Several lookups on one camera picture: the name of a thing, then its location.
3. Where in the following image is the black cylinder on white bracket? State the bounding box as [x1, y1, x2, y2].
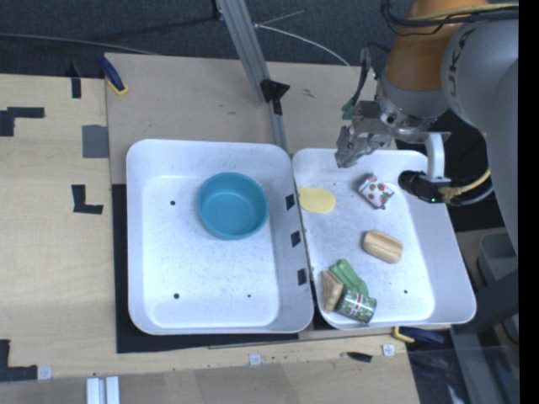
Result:
[398, 131, 453, 205]

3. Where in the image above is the teal bowl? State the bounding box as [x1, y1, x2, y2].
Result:
[195, 171, 270, 241]

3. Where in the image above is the green toy vegetable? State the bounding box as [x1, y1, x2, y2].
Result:
[328, 258, 370, 297]

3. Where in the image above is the white plastic tray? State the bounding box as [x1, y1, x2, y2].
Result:
[291, 147, 478, 331]
[125, 138, 316, 336]

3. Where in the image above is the tan bread roll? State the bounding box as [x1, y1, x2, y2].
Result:
[361, 229, 404, 264]

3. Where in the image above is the yellow round biscuit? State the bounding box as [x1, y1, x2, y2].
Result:
[296, 186, 337, 215]

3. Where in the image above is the white strawberry print carton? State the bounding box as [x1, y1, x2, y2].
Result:
[357, 173, 396, 210]

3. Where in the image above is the green and white can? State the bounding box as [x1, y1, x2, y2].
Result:
[335, 288, 378, 324]

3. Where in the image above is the pale wood board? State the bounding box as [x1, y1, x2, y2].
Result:
[104, 51, 460, 353]

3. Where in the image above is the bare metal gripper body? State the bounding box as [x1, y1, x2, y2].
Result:
[348, 97, 437, 147]

